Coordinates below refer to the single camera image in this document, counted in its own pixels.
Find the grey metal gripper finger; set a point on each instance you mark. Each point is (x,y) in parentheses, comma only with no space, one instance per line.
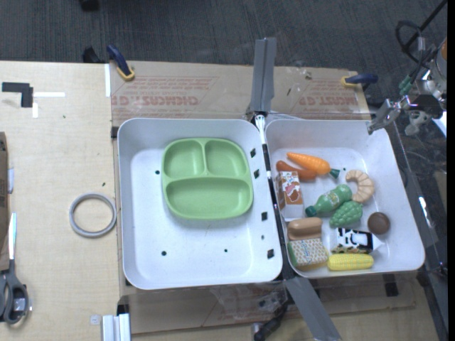
(384,117)

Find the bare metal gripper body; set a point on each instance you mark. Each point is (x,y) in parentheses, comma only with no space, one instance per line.
(428,101)

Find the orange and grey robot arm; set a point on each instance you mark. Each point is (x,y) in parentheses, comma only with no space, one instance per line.
(443,53)

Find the white plastic tray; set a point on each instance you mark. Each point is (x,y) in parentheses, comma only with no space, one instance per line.
(391,176)
(199,247)

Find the tan croissant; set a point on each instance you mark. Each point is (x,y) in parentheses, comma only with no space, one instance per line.
(366,187)

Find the orange carrot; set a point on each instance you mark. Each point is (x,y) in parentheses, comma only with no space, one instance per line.
(307,162)

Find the orange sausage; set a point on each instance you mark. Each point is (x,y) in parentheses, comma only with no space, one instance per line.
(305,174)

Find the green bottle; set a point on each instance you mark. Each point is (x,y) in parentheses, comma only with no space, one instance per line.
(328,201)

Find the green grapes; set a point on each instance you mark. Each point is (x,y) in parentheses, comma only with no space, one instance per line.
(346,213)

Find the brown round biscuit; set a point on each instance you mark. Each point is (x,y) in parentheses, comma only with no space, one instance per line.
(378,223)

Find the orange and white juice carton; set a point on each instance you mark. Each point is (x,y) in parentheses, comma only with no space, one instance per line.
(290,190)

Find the black and white milk carton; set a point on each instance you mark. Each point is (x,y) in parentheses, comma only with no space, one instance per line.
(355,242)

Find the tan hot dog bun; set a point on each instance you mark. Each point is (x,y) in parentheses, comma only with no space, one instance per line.
(305,227)

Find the yellow corn cob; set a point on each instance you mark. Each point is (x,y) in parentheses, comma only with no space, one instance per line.
(350,262)

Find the yellow and green packet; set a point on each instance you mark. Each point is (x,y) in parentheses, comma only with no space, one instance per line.
(307,253)

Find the green divided plate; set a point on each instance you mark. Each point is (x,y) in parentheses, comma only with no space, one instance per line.
(208,197)

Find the brown cardboard board red print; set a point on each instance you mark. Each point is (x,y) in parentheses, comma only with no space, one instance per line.
(177,91)

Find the grey tape roll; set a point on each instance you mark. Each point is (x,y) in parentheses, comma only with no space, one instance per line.
(73,222)

